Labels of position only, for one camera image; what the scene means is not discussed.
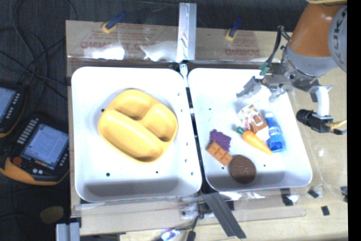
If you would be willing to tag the white and brown carton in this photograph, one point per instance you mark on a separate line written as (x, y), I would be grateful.
(252, 118)

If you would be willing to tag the brown cardboard board red print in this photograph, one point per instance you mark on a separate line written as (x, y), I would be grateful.
(135, 43)

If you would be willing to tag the purple grapes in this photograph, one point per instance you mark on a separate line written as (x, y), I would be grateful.
(220, 138)

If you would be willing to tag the yellow divided plate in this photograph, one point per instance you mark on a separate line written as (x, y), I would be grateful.
(132, 127)

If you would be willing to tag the orange carrot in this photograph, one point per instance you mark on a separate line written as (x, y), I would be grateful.
(255, 141)

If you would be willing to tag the brown round biscuit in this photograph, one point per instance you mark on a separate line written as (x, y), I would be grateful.
(242, 170)

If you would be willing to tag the black cylinder on white bracket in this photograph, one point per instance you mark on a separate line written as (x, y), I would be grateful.
(321, 104)

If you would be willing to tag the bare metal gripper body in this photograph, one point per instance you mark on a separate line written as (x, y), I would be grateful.
(285, 79)

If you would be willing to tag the blue bottle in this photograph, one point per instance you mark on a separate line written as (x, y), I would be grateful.
(275, 134)

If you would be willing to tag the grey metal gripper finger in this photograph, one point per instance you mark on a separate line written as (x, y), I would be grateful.
(275, 95)
(249, 87)

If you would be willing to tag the orange square biscuit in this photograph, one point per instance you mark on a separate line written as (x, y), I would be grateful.
(218, 153)

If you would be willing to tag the white plastic tray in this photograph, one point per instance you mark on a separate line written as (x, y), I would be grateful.
(93, 149)
(285, 169)

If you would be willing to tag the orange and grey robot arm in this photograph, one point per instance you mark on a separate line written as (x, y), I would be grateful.
(308, 34)

